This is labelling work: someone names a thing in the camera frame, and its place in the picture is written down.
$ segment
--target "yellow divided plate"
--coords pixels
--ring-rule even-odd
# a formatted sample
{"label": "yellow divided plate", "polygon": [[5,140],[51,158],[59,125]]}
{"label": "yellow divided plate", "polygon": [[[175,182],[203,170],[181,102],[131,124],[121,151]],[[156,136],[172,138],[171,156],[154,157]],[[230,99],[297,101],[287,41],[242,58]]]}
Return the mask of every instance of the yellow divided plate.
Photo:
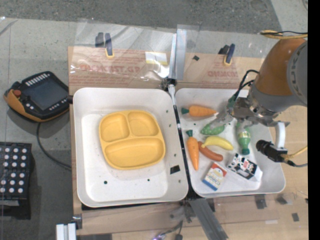
{"label": "yellow divided plate", "polygon": [[99,124],[102,151],[110,166],[139,169],[160,162],[166,154],[157,120],[143,110],[110,113]]}

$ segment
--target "small box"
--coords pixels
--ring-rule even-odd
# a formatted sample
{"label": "small box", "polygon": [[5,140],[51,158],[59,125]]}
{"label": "small box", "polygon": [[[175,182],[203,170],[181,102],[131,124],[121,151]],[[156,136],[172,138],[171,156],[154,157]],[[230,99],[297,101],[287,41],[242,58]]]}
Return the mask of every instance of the small box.
{"label": "small box", "polygon": [[226,174],[227,170],[214,162],[202,182],[216,191],[221,185]]}
{"label": "small box", "polygon": [[260,182],[263,174],[258,165],[238,153],[235,154],[227,168],[255,182]]}

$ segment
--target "concrete floor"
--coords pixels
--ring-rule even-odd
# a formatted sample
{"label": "concrete floor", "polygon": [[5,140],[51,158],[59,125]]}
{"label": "concrete floor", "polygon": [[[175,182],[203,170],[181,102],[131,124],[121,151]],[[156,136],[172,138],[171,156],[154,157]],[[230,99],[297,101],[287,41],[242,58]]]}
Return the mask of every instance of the concrete floor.
{"label": "concrete floor", "polygon": [[[153,45],[150,36],[172,33],[177,24],[198,26],[194,48],[198,52],[212,53],[236,42],[235,56],[263,58],[273,40],[261,50],[249,48],[248,43],[259,47],[261,37],[256,34],[264,29],[308,31],[305,1],[0,0],[0,93],[14,81],[45,70],[68,84],[67,47],[93,45],[100,27],[114,24],[146,30],[148,38],[143,41],[150,41],[148,46]],[[21,118],[0,100],[0,129],[4,129],[0,141],[31,143],[36,164],[30,185],[31,220],[3,216],[1,240],[53,240],[56,224],[68,223],[73,215],[71,172],[43,154],[36,128],[36,123]],[[40,137],[49,153],[70,164],[68,114],[44,123]]]}

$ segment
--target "orange carrot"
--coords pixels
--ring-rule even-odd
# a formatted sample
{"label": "orange carrot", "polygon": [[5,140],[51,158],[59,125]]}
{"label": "orange carrot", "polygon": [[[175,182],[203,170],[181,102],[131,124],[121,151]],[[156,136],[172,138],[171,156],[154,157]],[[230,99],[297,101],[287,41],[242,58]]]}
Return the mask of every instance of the orange carrot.
{"label": "orange carrot", "polygon": [[211,115],[217,113],[217,111],[212,108],[208,108],[205,106],[198,106],[198,105],[192,105],[189,107],[189,109],[183,107],[181,109],[181,112],[182,112],[182,114],[189,113],[189,115],[192,117],[211,116]]}
{"label": "orange carrot", "polygon": [[193,137],[193,131],[187,130],[186,134],[188,134],[189,138],[186,141],[186,146],[193,164],[194,169],[197,171],[199,168],[199,146],[198,141],[195,137]]}

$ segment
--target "yellow banana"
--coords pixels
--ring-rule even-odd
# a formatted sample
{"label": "yellow banana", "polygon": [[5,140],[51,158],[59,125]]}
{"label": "yellow banana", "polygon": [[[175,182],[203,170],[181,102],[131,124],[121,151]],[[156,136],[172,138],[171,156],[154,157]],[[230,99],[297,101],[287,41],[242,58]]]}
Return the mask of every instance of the yellow banana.
{"label": "yellow banana", "polygon": [[225,150],[233,150],[234,146],[230,143],[230,141],[226,140],[225,138],[219,136],[209,136],[205,139],[202,147],[215,145],[221,147]]}

